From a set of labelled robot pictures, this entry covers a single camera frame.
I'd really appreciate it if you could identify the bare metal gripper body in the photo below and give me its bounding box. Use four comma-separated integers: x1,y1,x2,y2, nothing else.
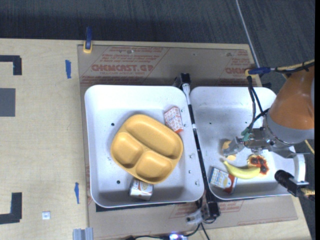
242,126,279,155

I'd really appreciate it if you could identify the pizza slice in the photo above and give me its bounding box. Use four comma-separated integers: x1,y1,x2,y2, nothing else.
246,154,270,176

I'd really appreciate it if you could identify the yellow banana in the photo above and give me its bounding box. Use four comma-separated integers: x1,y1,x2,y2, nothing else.
222,159,262,180

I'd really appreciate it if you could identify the white, yellow and orange carton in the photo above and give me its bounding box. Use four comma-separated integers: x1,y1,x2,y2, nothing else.
207,166,238,195

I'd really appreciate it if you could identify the thin black and white rod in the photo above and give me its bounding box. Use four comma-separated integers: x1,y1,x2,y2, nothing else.
182,82,216,205

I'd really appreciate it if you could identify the white plastic tray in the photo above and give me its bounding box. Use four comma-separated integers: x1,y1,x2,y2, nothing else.
84,84,205,209
189,85,300,201

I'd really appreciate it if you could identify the yellow divided plate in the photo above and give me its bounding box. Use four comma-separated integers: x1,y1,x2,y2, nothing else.
110,113,184,185

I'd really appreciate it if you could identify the brown cardboard board, red print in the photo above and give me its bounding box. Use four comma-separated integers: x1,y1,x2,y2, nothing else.
77,43,299,235

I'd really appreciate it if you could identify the black cylinder on white bracket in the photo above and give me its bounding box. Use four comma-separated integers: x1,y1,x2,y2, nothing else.
274,147,311,198

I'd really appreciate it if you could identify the black block with thin wires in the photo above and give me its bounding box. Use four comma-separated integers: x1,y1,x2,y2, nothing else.
204,200,221,219
174,72,192,88

